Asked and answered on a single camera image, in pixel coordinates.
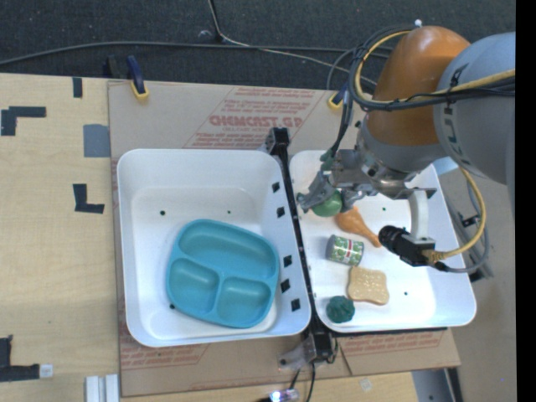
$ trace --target gray tape mark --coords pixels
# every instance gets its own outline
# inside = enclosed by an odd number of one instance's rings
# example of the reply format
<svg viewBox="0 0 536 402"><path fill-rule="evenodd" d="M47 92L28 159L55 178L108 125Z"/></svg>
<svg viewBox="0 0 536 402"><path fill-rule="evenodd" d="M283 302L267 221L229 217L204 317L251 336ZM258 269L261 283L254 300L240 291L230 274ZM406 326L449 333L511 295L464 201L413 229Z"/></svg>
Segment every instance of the gray tape mark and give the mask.
<svg viewBox="0 0 536 402"><path fill-rule="evenodd" d="M84 125L84 157L110 157L108 127L99 124Z"/></svg>

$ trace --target yellow cable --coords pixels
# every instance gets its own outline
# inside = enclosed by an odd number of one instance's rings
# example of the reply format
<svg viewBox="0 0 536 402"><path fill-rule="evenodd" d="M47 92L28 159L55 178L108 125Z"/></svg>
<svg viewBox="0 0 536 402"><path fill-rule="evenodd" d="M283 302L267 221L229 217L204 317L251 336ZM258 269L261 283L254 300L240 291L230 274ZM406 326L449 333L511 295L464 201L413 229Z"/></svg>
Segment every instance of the yellow cable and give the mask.
<svg viewBox="0 0 536 402"><path fill-rule="evenodd" d="M459 247L457 249L450 250L450 251L437 251L437 250L423 251L423 255L430 258L430 260L433 263L436 263L438 260L444 260L448 257L458 255L460 253L463 253L466 250L469 250L480 239L480 237L482 236L482 233L484 232L484 226L486 225L486 217L487 217L486 205L484 204L484 198L482 197L482 194L480 190L478 189L477 184L471 177L471 174L469 174L469 172L465 168L462 168L462 167L460 167L460 171L466 177L467 181L471 185L471 188L477 198L478 207L480 208L480 222L478 223L478 229L477 229L477 232L472 236L472 238L469 241L467 241L467 243L465 243L462 247Z"/></svg>
<svg viewBox="0 0 536 402"><path fill-rule="evenodd" d="M365 94L363 93L363 89L361 88L361 82L360 82L361 71L363 69L364 62L366 61L366 59L382 43L386 42L387 40L391 40L392 38L394 38L396 36L400 36L401 34L407 34L410 31L413 31L413 30L400 31L398 33L393 33L393 34L391 34L389 36L384 37L383 39L380 39L378 42L376 42L375 44L373 44L370 47L370 50L368 51L368 53L359 62L359 66L358 66L358 68L356 70L354 83L355 83L356 93L357 93L358 97L360 97L363 100L366 100L366 101L368 101L370 103L373 103L373 104L388 105L388 104L393 102L391 100L390 101L369 100L365 96ZM437 91L429 93L429 95L432 95L432 96L433 95L441 95L441 94L445 94L446 92L456 92L456 91L459 91L459 90L468 90L468 89L471 89L471 88L477 88L477 87L488 85L488 84L490 84L492 82L496 82L498 80L504 80L504 79L508 79L510 77L515 77L515 75L516 75L516 70L515 69L510 69L510 70L503 71L501 73L496 73L494 75L485 76L485 77L483 77L481 79L472 80L470 82L466 82L465 84L460 84L460 85L453 86L451 88L447 88L447 89L444 89L444 90L437 90ZM408 99L409 99L409 97L399 98L399 99L397 99L397 101L407 101ZM429 99L430 99L430 97L422 97L421 96L421 97L415 97L413 99L413 101L427 101Z"/></svg>

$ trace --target white tray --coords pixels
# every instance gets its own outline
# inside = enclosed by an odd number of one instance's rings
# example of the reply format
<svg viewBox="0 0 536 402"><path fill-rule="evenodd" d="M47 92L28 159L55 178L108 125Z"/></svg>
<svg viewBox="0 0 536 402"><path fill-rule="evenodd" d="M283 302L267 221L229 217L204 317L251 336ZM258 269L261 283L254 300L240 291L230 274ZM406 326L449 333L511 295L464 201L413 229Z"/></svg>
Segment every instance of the white tray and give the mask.
<svg viewBox="0 0 536 402"><path fill-rule="evenodd" d="M290 172L295 195L308 192L324 152L304 151L292 158ZM456 234L435 169L429 166L408 185L437 189L429 200L429 236L435 239L437 250L457 248ZM391 200L379 193L355 205L376 234L388 224L410 231L407 200ZM304 214L299 206L298 216L317 313L332 330L348 333L454 327L474 318L477 305L467 274L445 273L429 266L412 267L384 247L375 248L364 237L340 230L334 218L321 218L312 211ZM325 256L327 239L333 234L363 241L364 253L359 266L383 271L389 290L389 302L385 306L355 302L353 319L344 323L332 322L326 314L329 300L337 295L346 296L348 286L349 267L327 260ZM445 263L452 267L464 266L461 255L452 256Z"/></svg>
<svg viewBox="0 0 536 402"><path fill-rule="evenodd" d="M126 324L141 344L166 347L297 334L311 305L279 163L260 151L137 149L117 165ZM165 289L178 231L195 219L234 224L267 238L280 283L266 318L237 329L170 307Z"/></svg>

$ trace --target wooden table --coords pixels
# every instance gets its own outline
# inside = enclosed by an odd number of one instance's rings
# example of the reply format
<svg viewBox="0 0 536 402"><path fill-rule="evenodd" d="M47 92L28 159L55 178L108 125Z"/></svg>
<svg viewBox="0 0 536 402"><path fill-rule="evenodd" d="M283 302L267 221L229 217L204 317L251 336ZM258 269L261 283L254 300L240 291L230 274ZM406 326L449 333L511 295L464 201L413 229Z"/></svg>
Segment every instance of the wooden table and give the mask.
<svg viewBox="0 0 536 402"><path fill-rule="evenodd" d="M0 75L0 108L45 106L0 137L0 338L13 335L11 364L51 363L54 376L0 383L1 400L84 400L85 377L119 373L111 162L85 157L83 126L108 125L107 80ZM76 213L73 184L103 214ZM411 373L320 379L312 400L417 401ZM310 383L298 383L302 395ZM253 401L277 388L206 390L136 401Z"/></svg>

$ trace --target black carpet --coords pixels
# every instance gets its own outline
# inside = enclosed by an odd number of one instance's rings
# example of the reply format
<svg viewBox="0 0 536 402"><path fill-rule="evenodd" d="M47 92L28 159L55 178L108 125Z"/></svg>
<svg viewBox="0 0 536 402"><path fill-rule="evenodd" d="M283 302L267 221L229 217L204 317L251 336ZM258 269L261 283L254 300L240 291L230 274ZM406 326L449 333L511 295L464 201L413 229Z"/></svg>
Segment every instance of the black carpet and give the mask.
<svg viewBox="0 0 536 402"><path fill-rule="evenodd" d="M132 54L147 80L325 89L326 65L225 49L219 34L227 44L350 49L384 27L417 18L471 42L516 29L516 0L213 1L219 30L208 0L0 0L0 71L104 77L109 74L103 64L113 56L118 70L112 76L118 77L126 75L126 57ZM219 49L108 44L3 64L40 51L116 41ZM300 54L331 64L340 52ZM343 73L337 73L333 88L343 81Z"/></svg>

